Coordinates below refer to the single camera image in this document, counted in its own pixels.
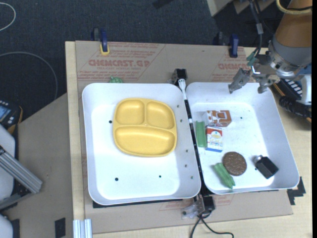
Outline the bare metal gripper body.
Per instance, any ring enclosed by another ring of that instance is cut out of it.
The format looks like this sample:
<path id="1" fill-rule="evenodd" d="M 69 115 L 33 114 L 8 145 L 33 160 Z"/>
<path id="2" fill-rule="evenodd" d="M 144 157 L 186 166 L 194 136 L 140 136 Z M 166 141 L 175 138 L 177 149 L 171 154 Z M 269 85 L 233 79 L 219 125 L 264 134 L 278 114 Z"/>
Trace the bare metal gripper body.
<path id="1" fill-rule="evenodd" d="M 279 55 L 258 55 L 251 64 L 252 75 L 263 80 L 294 79 L 302 65 L 295 65 Z"/>

